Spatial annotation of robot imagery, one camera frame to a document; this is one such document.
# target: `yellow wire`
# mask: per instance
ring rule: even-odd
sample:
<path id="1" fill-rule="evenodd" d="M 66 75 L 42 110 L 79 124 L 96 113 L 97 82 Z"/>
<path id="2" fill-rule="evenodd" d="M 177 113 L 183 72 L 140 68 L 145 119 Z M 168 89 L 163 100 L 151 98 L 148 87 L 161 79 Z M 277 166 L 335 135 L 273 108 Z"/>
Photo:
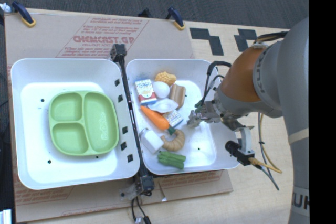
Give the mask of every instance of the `yellow wire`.
<path id="1" fill-rule="evenodd" d="M 262 132 L 261 132 L 261 124 L 262 124 L 262 120 L 263 120 L 263 117 L 264 117 L 264 114 L 261 114 L 261 117 L 260 117 L 260 139 L 261 139 L 261 141 L 262 141 L 262 139 L 263 139 L 263 136 L 262 136 Z M 264 147 L 264 145 L 263 144 L 261 144 L 261 146 L 263 147 L 263 150 L 264 150 L 264 153 L 265 153 L 265 156 L 266 156 L 266 158 L 268 159 L 268 161 L 270 162 L 270 164 L 272 165 L 272 168 L 271 168 L 271 166 L 269 166 L 269 165 L 267 165 L 267 164 L 264 164 L 264 163 L 261 163 L 260 161 L 258 161 L 257 159 L 255 159 L 256 161 L 258 161 L 259 163 L 258 163 L 258 165 L 262 165 L 262 166 L 264 166 L 264 167 L 268 167 L 268 168 L 270 168 L 270 169 L 272 169 L 272 170 L 274 170 L 274 171 L 276 171 L 276 172 L 278 172 L 278 173 L 282 173 L 282 171 L 271 161 L 271 159 L 269 158 L 269 156 L 268 156 L 268 154 L 267 154 L 267 152 L 266 152 L 266 149 L 265 149 L 265 147 Z"/>
<path id="2" fill-rule="evenodd" d="M 269 168 L 269 169 L 271 169 L 271 170 L 273 170 L 273 171 L 275 171 L 275 172 L 277 172 L 277 173 L 282 174 L 282 171 L 281 171 L 281 170 L 276 169 L 276 168 L 274 168 L 273 166 L 267 165 L 267 164 L 265 164 L 265 163 L 262 163 L 261 161 L 258 161 L 256 158 L 250 157 L 250 158 L 248 158 L 248 160 L 250 161 L 250 163 L 251 163 L 252 165 L 260 165 L 260 166 L 264 166 L 264 167 Z"/>

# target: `small box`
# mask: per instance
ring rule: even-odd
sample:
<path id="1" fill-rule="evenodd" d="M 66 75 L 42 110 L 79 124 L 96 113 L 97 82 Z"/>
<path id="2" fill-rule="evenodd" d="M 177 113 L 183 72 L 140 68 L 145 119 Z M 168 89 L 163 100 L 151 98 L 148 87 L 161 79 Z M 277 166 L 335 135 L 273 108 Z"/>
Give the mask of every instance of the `small box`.
<path id="1" fill-rule="evenodd" d="M 162 146 L 163 141 L 154 131 L 149 130 L 141 135 L 141 143 L 152 153 L 155 154 Z"/>
<path id="2" fill-rule="evenodd" d="M 139 80 L 135 82 L 136 92 L 140 104 L 151 104 L 157 101 L 156 94 L 150 79 Z"/>
<path id="3" fill-rule="evenodd" d="M 171 127 L 176 127 L 183 121 L 181 114 L 179 114 L 175 109 L 164 113 L 163 116 L 169 121 L 169 125 Z"/>

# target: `gray robot arm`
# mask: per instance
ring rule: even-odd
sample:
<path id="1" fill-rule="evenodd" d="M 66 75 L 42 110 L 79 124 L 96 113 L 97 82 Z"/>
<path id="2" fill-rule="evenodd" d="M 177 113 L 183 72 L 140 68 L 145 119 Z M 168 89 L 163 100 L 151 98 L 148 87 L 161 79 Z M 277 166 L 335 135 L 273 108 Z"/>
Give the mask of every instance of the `gray robot arm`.
<path id="1" fill-rule="evenodd" d="M 188 120 L 189 126 L 221 121 L 231 130 L 241 131 L 245 126 L 238 119 L 250 112 L 271 118 L 283 116 L 294 170 L 290 224 L 310 221 L 308 50 L 309 18 L 296 24 L 282 41 L 268 47 L 256 43 L 232 64 L 214 100 L 191 111 Z M 226 149 L 232 151 L 229 143 Z M 250 147 L 248 140 L 243 143 L 245 150 Z M 247 165 L 246 151 L 235 150 L 239 155 L 233 155 Z"/>

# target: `white container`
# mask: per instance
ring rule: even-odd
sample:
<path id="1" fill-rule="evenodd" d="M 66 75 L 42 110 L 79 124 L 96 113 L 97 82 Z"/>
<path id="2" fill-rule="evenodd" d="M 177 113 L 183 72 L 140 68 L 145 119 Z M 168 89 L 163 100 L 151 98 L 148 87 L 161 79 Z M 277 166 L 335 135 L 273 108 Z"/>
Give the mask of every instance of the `white container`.
<path id="1" fill-rule="evenodd" d="M 102 182 L 130 178 L 138 172 L 140 159 L 130 112 L 120 69 L 114 62 L 22 59 L 13 64 L 11 79 L 17 169 L 26 187 L 47 189 Z M 112 100 L 120 133 L 112 151 L 97 156 L 70 156 L 53 145 L 49 103 L 58 93 L 78 90 L 103 92 Z"/>
<path id="2" fill-rule="evenodd" d="M 138 133 L 148 128 L 154 130 L 160 137 L 165 135 L 169 138 L 167 131 L 159 130 L 140 110 L 135 82 L 144 79 L 151 79 L 154 82 L 155 76 L 159 72 L 166 71 L 177 77 L 176 84 L 184 86 L 184 104 L 178 112 L 183 117 L 182 123 L 176 128 L 185 134 L 184 147 L 177 151 L 177 154 L 186 156 L 184 169 L 164 166 L 158 161 L 158 152 L 152 154 L 143 144 L 141 150 L 144 163 L 149 171 L 156 175 L 169 175 L 190 172 L 203 172 L 210 170 L 221 170 L 235 168 L 238 165 L 235 157 L 225 149 L 227 141 L 237 142 L 236 134 L 222 123 L 201 122 L 199 127 L 190 128 L 187 120 L 191 110 L 195 109 L 195 104 L 202 98 L 206 82 L 207 69 L 211 63 L 205 60 L 173 60 L 173 59 L 135 59 L 128 63 L 126 74 L 131 91 L 131 99 L 134 109 L 135 121 Z M 209 81 L 212 81 L 218 74 L 214 69 Z M 220 79 L 216 79 L 215 86 L 218 86 Z M 206 97 L 206 101 L 212 100 L 214 91 L 211 90 Z"/>

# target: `toy food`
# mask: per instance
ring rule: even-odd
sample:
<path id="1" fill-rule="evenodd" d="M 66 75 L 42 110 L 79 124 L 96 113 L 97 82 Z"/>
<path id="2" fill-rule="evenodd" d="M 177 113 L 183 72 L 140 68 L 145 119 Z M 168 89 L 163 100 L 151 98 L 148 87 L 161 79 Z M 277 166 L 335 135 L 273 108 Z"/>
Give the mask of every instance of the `toy food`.
<path id="1" fill-rule="evenodd" d="M 184 155 L 175 154 L 169 151 L 160 151 L 158 154 L 159 163 L 168 166 L 174 166 L 179 169 L 184 168 L 186 157 Z"/>
<path id="2" fill-rule="evenodd" d="M 158 73 L 155 76 L 155 81 L 162 81 L 167 83 L 169 86 L 173 85 L 176 81 L 176 76 L 174 74 L 169 74 L 166 71 Z"/>
<path id="3" fill-rule="evenodd" d="M 156 102 L 156 94 L 150 79 L 136 81 L 135 88 L 138 93 L 140 104 L 150 104 Z"/>
<path id="4" fill-rule="evenodd" d="M 176 109 L 179 109 L 181 106 L 183 106 L 184 97 L 185 97 L 185 87 L 174 84 L 170 90 L 169 98 L 178 103 L 178 107 Z"/>
<path id="5" fill-rule="evenodd" d="M 155 154 L 162 145 L 163 141 L 152 130 L 148 130 L 141 134 L 141 143 L 152 153 Z"/>
<path id="6" fill-rule="evenodd" d="M 173 128 L 183 121 L 181 114 L 179 114 L 176 110 L 166 112 L 163 116 L 169 121 L 169 125 Z"/>
<path id="7" fill-rule="evenodd" d="M 159 112 L 153 111 L 143 105 L 140 106 L 140 109 L 160 130 L 167 130 L 169 128 L 169 121 Z"/>
<path id="8" fill-rule="evenodd" d="M 156 101 L 154 104 L 149 104 L 148 107 L 151 110 L 158 111 L 160 113 L 171 112 L 178 107 L 178 103 L 169 98 L 162 98 Z"/>
<path id="9" fill-rule="evenodd" d="M 166 140 L 165 136 L 161 135 L 161 139 L 164 142 L 164 144 L 163 144 L 162 147 L 165 150 L 168 150 L 168 151 L 178 151 L 181 148 L 183 148 L 184 142 L 185 142 L 184 133 L 181 130 L 179 130 L 179 129 L 175 129 L 174 134 L 176 135 L 176 137 L 173 140 L 171 140 L 171 141 Z"/>
<path id="10" fill-rule="evenodd" d="M 153 89 L 157 97 L 166 98 L 170 93 L 169 85 L 162 81 L 153 82 Z"/>

